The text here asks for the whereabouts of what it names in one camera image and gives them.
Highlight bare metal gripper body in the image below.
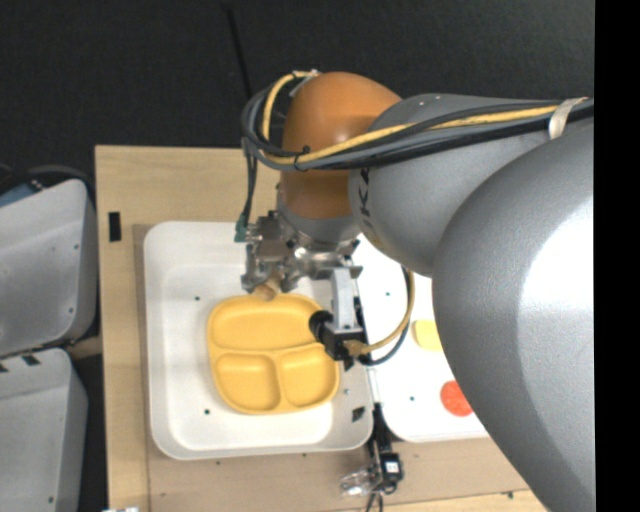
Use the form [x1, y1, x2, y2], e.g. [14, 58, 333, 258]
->
[243, 210, 364, 282]

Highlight yellow divided plate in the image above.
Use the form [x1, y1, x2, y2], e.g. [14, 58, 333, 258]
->
[206, 292, 341, 416]

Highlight white plastic tray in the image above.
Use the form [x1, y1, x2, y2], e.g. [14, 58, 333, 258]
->
[143, 220, 376, 461]
[349, 232, 494, 444]

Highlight pale wood board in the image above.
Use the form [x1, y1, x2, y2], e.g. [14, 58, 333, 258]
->
[94, 144, 551, 512]

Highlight pale yellow round object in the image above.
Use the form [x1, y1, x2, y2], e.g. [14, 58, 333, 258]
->
[411, 319, 444, 353]

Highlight orange round object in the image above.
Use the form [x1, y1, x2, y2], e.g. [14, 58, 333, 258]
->
[439, 380, 474, 418]

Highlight black cylinder on white bracket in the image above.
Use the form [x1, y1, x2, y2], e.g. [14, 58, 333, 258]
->
[308, 267, 367, 372]

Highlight black block with thin wires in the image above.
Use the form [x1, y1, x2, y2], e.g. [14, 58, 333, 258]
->
[378, 451, 406, 485]

